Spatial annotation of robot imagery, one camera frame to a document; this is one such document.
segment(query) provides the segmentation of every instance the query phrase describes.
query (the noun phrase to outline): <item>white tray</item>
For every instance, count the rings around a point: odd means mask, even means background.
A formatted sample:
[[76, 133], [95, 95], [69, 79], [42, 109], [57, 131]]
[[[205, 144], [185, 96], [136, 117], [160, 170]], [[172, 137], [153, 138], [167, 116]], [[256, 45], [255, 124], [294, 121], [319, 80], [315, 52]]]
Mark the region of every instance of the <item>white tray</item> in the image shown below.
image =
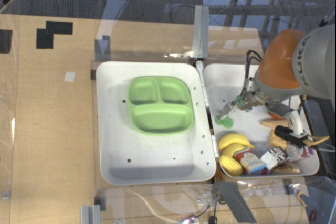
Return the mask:
[[[184, 134], [153, 136], [131, 125], [127, 103], [130, 82], [141, 76], [171, 76], [189, 88], [195, 123]], [[97, 69], [100, 168], [114, 185], [192, 182], [216, 171], [201, 81], [184, 63], [105, 62]]]
[[[251, 65], [249, 76], [253, 77], [257, 69], [258, 66]], [[225, 105], [225, 103], [235, 100], [240, 94], [244, 83], [244, 75], [244, 65], [211, 64], [204, 69], [204, 80], [211, 108], [214, 133], [217, 142], [225, 134], [229, 133], [241, 133], [246, 135], [250, 142], [256, 146], [254, 152], [261, 157], [264, 152], [271, 148], [269, 146], [270, 128], [261, 125], [262, 120], [270, 118], [264, 106], [253, 108], [250, 112], [236, 110], [234, 114], [230, 116], [234, 120], [234, 126], [231, 130], [216, 124], [215, 121], [218, 111]], [[291, 98], [292, 108], [298, 108], [299, 103], [299, 97]], [[301, 110], [300, 116], [303, 128], [309, 132], [307, 119], [303, 110]], [[300, 167], [301, 172], [299, 176], [313, 175], [318, 171], [319, 159], [316, 151], [313, 150], [313, 152], [312, 156], [295, 162], [295, 164]], [[288, 177], [288, 175], [265, 175], [257, 177]], [[248, 177], [241, 176], [234, 178], [247, 179]]]

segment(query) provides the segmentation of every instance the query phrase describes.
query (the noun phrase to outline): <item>green divided plate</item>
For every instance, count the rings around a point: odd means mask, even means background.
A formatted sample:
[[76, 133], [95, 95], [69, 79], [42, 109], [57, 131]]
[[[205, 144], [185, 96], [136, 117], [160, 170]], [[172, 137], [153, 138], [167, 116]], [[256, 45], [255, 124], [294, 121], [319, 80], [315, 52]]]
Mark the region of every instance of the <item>green divided plate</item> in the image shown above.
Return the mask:
[[128, 88], [128, 112], [143, 134], [181, 134], [194, 124], [187, 85], [173, 77], [138, 77]]

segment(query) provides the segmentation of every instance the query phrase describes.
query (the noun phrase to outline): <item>wooden table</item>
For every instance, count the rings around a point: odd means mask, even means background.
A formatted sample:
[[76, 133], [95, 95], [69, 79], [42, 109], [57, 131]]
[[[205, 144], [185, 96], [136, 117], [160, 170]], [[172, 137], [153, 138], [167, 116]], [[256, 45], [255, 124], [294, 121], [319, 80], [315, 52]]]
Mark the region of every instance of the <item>wooden table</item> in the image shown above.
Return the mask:
[[[80, 223], [81, 206], [92, 206], [96, 195], [90, 71], [91, 62], [95, 60], [95, 39], [101, 38], [97, 33], [102, 22], [13, 15], [0, 18], [0, 29], [19, 32], [20, 38], [12, 196], [0, 203], [0, 222]], [[53, 49], [36, 49], [36, 29], [46, 28], [47, 20], [73, 22], [73, 34], [54, 35]], [[162, 60], [167, 52], [191, 50], [193, 26], [116, 22], [110, 38], [111, 51], [119, 59], [128, 56], [137, 60], [151, 55], [152, 60]], [[228, 62], [244, 62], [248, 48], [262, 53], [257, 40], [258, 34], [253, 30], [215, 28], [209, 33], [209, 54], [213, 59], [226, 57]], [[68, 72], [75, 73], [73, 81], [65, 81]], [[123, 188], [108, 187], [118, 203], [118, 197], [125, 193]], [[118, 217], [123, 223], [165, 223], [153, 216], [153, 211], [144, 205], [143, 197], [158, 214], [175, 221], [185, 216], [159, 206], [156, 199], [163, 194], [153, 192], [151, 186], [134, 187], [131, 191], [138, 191], [138, 194], [122, 197], [125, 204], [122, 207], [132, 205], [132, 210], [125, 209], [125, 214]], [[163, 193], [164, 199], [176, 200], [179, 204], [182, 202], [179, 197], [185, 191], [181, 185], [170, 184], [164, 186]], [[267, 196], [266, 200], [251, 197], [247, 202], [260, 223], [270, 223], [270, 219], [307, 222], [304, 208], [293, 195]], [[195, 201], [190, 203], [197, 207]], [[102, 215], [102, 223], [113, 223], [111, 213], [103, 212]], [[234, 220], [226, 205], [219, 206], [217, 215]]]

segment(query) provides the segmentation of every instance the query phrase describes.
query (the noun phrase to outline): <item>yellow banana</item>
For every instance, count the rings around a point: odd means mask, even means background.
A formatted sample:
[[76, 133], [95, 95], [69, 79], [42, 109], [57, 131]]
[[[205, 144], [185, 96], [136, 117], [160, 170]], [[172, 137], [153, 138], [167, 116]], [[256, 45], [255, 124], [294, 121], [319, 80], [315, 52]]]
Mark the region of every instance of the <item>yellow banana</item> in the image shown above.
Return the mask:
[[220, 150], [230, 146], [233, 143], [238, 143], [244, 146], [248, 146], [250, 148], [254, 148], [254, 146], [249, 142], [243, 134], [227, 134], [221, 140], [219, 140], [218, 148]]
[[229, 157], [233, 157], [235, 155], [235, 152], [237, 151], [241, 151], [245, 148], [247, 148], [248, 146], [244, 146], [242, 144], [239, 143], [233, 143], [230, 146], [227, 146], [224, 150], [223, 150], [223, 155], [229, 156]]
[[220, 157], [220, 164], [232, 176], [240, 176], [243, 173], [243, 167], [240, 163], [229, 156], [222, 155]]

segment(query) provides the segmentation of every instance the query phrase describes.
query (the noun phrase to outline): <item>green object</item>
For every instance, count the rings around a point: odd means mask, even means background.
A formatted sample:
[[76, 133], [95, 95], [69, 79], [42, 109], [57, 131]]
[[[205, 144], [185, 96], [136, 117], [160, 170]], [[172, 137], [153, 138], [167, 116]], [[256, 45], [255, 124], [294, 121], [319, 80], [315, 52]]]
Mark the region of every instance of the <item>green object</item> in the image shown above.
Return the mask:
[[216, 123], [218, 125], [223, 125], [227, 129], [231, 129], [233, 127], [233, 119], [231, 119], [230, 117], [226, 117], [222, 120], [220, 119], [220, 117], [217, 117]]
[[143, 134], [181, 134], [194, 124], [187, 85], [173, 77], [138, 77], [128, 88], [128, 113]]

